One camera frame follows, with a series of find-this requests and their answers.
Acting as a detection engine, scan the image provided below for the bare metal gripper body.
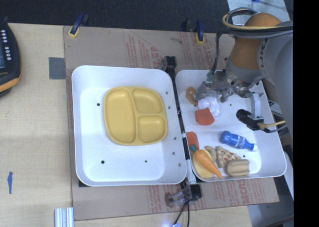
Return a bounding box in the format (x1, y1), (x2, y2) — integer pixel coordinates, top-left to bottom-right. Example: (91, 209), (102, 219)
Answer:
(210, 70), (264, 99)

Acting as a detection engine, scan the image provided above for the orange toy pretzel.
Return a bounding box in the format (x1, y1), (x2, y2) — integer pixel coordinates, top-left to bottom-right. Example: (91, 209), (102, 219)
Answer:
(185, 86), (199, 106)

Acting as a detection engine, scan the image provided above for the white crumpled packet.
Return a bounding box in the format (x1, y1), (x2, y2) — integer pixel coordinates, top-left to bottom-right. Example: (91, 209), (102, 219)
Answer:
(198, 96), (221, 118)

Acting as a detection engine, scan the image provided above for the red-orange toy wedge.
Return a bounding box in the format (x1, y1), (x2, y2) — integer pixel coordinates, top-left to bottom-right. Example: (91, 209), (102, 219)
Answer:
(194, 107), (215, 126)

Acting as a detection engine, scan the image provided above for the thin black and white rod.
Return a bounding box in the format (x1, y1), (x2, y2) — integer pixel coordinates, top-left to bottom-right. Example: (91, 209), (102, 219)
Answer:
(167, 65), (197, 185)

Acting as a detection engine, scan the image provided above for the blue toy bottle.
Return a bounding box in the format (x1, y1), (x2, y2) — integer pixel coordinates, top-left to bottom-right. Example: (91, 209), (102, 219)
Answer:
(219, 130), (258, 152)

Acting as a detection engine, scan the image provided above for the beige toy biscuit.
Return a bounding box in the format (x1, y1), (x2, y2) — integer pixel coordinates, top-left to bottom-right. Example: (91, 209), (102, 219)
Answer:
(204, 145), (217, 162)

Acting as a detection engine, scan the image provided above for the beige toy pizza slice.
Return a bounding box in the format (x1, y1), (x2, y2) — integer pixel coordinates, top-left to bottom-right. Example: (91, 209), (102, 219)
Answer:
(215, 145), (242, 169)

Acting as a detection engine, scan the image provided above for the white plastic tray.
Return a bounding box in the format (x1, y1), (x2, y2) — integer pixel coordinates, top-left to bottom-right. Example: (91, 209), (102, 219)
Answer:
(71, 65), (188, 187)
(175, 69), (288, 183)

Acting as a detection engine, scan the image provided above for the orange toy carrot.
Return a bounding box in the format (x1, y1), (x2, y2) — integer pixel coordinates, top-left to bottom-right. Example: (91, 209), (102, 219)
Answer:
(189, 144), (223, 180)

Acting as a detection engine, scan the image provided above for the tan toy bread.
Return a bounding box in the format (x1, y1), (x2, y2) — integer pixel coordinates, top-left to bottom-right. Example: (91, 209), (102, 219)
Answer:
(225, 159), (251, 177)

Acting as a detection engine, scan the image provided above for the yellow toy slice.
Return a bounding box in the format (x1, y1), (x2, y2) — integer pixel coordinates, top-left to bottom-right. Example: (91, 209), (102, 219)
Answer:
(192, 157), (215, 179)

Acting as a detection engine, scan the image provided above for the yellow divided plate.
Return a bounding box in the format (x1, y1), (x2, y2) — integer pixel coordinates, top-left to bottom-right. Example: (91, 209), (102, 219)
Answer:
(103, 86), (167, 146)

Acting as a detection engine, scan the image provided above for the brown cardboard board red print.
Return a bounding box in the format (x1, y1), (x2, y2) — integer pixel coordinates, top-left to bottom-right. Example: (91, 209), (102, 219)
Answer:
(63, 25), (280, 221)

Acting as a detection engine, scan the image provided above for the black cylinder on white bracket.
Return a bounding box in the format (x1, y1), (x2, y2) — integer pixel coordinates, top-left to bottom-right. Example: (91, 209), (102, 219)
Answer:
(236, 92), (265, 131)

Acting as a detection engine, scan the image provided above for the black block with thin wires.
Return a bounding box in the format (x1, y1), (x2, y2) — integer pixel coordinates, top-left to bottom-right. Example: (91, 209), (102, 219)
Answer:
(159, 55), (177, 71)
(164, 183), (203, 207)

